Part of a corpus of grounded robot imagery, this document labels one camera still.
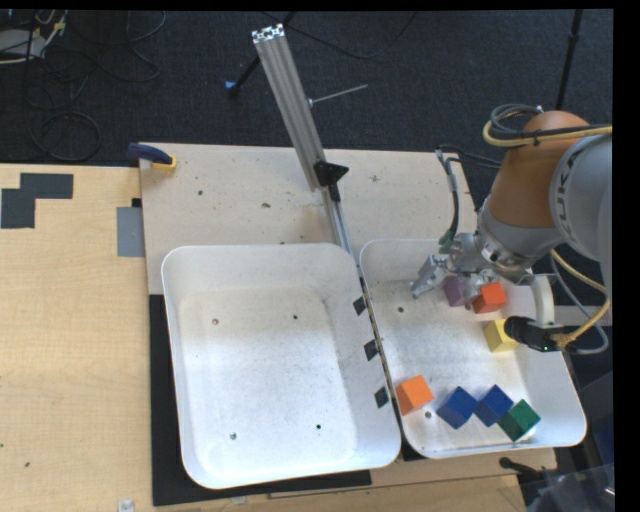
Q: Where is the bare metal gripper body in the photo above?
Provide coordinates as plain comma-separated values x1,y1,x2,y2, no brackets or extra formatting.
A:
444,231,535,282

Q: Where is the red-orange cube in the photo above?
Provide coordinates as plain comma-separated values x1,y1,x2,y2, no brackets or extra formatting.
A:
471,281,509,315

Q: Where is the purple cube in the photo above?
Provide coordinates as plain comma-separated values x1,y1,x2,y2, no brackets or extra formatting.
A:
441,275,474,308

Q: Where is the yellow cube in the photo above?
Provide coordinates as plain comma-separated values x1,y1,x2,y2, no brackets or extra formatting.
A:
482,318,522,353

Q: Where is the white plastic tray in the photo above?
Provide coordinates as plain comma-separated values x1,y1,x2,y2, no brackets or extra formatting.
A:
358,238,588,460
160,242,403,491

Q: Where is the blue cube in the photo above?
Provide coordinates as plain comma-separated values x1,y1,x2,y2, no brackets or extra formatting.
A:
473,383,515,428
435,385,479,431

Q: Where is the orange cube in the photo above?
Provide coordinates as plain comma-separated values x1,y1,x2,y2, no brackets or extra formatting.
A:
394,374,436,417

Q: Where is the green cube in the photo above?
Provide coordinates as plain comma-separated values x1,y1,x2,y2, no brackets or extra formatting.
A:
496,398,542,443

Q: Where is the pale wood board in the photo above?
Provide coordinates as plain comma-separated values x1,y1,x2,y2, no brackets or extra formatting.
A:
137,143,559,501

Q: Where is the black cylinder on white bracket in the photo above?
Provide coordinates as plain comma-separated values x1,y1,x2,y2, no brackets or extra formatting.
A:
503,272,565,354

